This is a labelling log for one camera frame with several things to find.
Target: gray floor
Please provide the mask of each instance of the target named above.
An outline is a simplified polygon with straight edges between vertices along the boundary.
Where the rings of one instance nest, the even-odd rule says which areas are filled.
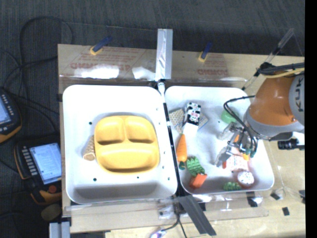
[[[26,67],[22,81],[17,71],[5,79],[18,64],[54,57],[57,43],[94,44],[113,29],[106,26],[122,27],[115,44],[125,47],[156,46],[155,36],[127,28],[171,28],[175,50],[201,51],[212,41],[211,52],[263,55],[293,28],[280,55],[305,54],[305,0],[0,0],[0,85],[33,101],[15,97],[23,127],[0,145],[0,237],[48,237],[43,208],[17,193],[24,188],[13,148],[59,130],[56,59]]]

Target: orange and black device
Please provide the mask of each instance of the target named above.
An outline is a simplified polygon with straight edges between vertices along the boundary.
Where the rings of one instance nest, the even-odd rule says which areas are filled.
[[[0,143],[16,134],[21,126],[21,115],[16,103],[0,88]]]
[[[14,158],[25,189],[39,205],[61,200],[60,137],[18,142]]]

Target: yellow bowl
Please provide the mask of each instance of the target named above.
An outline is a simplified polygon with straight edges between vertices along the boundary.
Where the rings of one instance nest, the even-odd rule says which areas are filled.
[[[159,164],[159,144],[153,125],[138,116],[112,116],[95,127],[99,165],[120,174],[141,173]]]

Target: screen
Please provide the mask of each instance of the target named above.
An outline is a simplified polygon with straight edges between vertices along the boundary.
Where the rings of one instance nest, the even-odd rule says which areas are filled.
[[[4,105],[2,99],[0,99],[0,124],[11,121],[6,106]]]
[[[44,184],[55,182],[61,177],[61,156],[57,143],[31,147],[30,152]]]

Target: blue clamp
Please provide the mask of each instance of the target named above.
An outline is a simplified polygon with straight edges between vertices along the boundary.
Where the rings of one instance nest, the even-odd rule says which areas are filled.
[[[207,57],[207,54],[209,52],[209,50],[211,49],[212,47],[212,42],[209,41],[204,49],[204,51],[202,51],[200,54],[199,54],[199,60],[200,61],[205,61],[206,60],[206,57]]]
[[[101,50],[103,49],[103,46],[107,45],[110,41],[112,41],[111,36],[105,37],[104,39],[99,41],[96,45],[90,48],[90,53],[94,56],[97,55],[98,53],[101,52]]]

